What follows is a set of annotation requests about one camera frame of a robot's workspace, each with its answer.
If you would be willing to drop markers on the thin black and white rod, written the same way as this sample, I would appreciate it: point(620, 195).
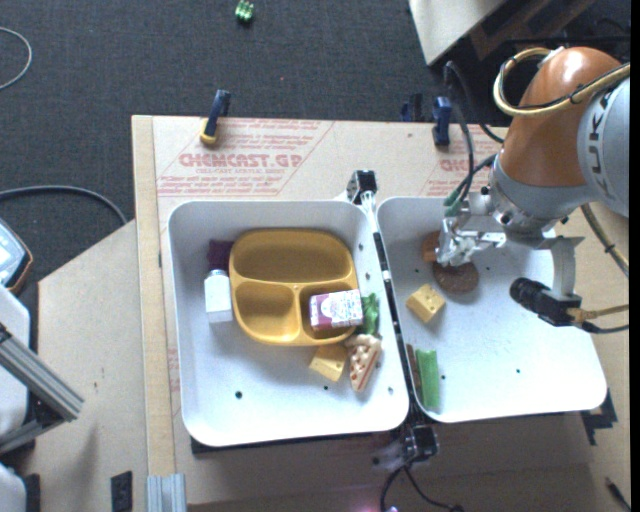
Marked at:
point(395, 310)

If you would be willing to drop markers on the yellow divided plate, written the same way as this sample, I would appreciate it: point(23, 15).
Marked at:
point(287, 260)

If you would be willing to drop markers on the dark purple grapes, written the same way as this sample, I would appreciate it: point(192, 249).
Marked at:
point(219, 252)

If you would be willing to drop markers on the white bottle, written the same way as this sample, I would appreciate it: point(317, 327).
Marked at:
point(218, 297)

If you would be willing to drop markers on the black cylinder on white bracket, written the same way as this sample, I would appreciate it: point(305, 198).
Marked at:
point(542, 297)

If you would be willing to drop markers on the brown cardboard board red print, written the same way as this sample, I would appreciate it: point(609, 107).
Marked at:
point(310, 165)

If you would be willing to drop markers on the pizza slice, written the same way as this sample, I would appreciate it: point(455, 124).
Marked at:
point(364, 362)

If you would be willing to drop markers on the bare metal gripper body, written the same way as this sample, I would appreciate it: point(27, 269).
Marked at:
point(482, 220)

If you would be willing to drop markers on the pink and white carton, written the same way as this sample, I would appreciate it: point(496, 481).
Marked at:
point(336, 310)

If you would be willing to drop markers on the yellow cheese wedge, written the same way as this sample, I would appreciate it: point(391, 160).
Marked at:
point(425, 302)
point(329, 362)

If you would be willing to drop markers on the brown round biscuit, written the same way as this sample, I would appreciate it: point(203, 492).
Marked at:
point(429, 247)
point(457, 279)

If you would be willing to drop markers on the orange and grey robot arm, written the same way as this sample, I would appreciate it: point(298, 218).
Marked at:
point(545, 140)

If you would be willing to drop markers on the white plastic tray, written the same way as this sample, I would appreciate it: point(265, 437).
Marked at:
point(505, 360)
point(270, 395)

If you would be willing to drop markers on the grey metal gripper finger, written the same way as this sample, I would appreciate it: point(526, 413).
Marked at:
point(465, 252)
point(445, 250)

